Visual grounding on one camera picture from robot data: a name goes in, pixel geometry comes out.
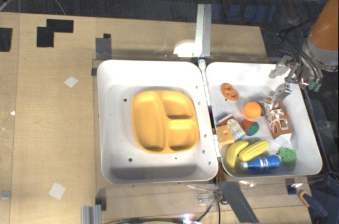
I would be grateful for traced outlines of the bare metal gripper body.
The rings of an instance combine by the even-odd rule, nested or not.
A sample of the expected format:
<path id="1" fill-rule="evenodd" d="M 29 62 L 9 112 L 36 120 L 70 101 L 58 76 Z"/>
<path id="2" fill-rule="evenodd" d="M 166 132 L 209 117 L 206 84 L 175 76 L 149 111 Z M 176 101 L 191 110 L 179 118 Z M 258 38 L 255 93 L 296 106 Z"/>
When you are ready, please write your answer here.
<path id="1" fill-rule="evenodd" d="M 306 55 L 292 57 L 289 62 L 289 82 L 299 86 L 321 86 L 323 74 Z"/>

